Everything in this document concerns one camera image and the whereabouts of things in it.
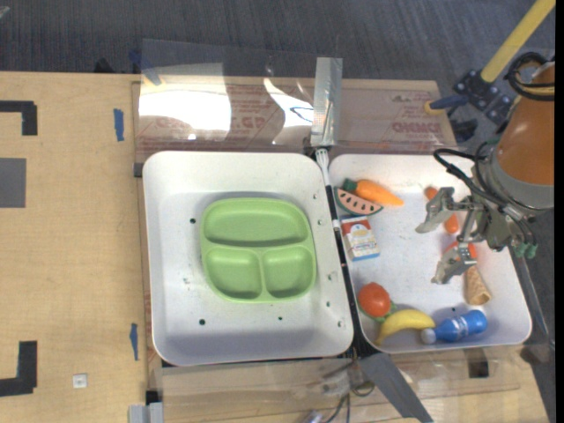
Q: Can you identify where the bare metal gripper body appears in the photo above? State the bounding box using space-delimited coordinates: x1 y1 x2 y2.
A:
456 190 533 253

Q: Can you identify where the orange sausage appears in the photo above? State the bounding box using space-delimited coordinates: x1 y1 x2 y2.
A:
424 185 461 235

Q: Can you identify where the ice cream cone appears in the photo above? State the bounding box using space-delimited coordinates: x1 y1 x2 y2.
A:
442 240 492 307

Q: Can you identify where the white plastic tray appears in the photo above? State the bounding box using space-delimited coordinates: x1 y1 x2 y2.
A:
141 150 355 367
328 152 534 355

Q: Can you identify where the blue bottle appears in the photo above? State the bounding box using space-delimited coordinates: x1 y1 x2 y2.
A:
419 309 489 346

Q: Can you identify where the orange carrot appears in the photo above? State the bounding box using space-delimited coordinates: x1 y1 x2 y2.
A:
342 177 405 208

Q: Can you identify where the yellow banana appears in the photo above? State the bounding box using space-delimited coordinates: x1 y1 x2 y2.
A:
374 308 437 347

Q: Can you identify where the red and white carton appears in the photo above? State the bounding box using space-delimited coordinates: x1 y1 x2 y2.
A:
339 215 382 263

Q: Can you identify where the watermelon slice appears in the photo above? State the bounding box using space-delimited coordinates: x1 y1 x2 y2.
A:
333 186 385 218

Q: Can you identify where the red tomato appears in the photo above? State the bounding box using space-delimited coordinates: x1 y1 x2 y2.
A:
356 281 397 323

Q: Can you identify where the green divided plate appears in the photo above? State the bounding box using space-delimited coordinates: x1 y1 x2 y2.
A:
199 197 319 304

